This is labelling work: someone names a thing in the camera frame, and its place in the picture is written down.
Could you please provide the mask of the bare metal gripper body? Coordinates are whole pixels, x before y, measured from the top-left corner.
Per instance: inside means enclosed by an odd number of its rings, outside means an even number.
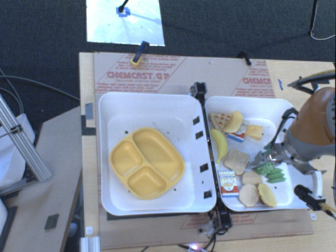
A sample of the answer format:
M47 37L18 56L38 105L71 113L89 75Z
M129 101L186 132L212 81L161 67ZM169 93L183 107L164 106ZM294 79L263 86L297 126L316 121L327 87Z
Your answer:
M299 155L291 146L285 145L284 142L273 145L270 151L270 160L278 164L290 164L302 174L312 174L317 171L310 161Z

